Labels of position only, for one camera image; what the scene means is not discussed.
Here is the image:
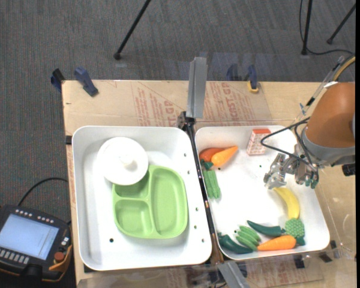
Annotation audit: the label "dark green pepper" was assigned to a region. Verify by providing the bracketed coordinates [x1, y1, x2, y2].
[247, 220, 286, 238]
[217, 232, 254, 255]

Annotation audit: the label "black tripod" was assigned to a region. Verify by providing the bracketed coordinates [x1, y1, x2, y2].
[299, 0, 356, 56]
[113, 0, 160, 61]

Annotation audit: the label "green grapes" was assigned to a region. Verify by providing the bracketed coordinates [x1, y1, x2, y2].
[284, 217, 306, 246]

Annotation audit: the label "orange and white carton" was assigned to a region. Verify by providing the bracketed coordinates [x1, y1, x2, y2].
[246, 128, 272, 156]

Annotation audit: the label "red-orange carrot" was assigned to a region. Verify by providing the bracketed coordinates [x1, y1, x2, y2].
[198, 147, 226, 163]

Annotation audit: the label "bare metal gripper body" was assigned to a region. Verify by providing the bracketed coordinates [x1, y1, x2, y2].
[284, 144, 319, 187]

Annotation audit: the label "yellow banana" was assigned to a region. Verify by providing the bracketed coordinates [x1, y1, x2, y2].
[272, 186, 301, 220]

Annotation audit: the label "white plastic tray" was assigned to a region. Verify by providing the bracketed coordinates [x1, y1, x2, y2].
[71, 125, 213, 272]
[194, 125, 331, 261]

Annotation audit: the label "white round bowl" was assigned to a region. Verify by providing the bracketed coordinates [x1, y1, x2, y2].
[96, 136, 149, 187]

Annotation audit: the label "green pea pods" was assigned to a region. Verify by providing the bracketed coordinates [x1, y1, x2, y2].
[235, 224, 262, 251]

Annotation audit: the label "orange carrot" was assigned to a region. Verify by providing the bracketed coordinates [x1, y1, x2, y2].
[210, 145, 239, 168]
[256, 235, 298, 252]

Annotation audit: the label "brown cardboard board red print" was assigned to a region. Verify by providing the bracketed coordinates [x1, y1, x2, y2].
[61, 79, 356, 288]

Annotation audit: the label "green divided plate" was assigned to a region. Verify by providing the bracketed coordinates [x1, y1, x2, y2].
[111, 164, 190, 239]

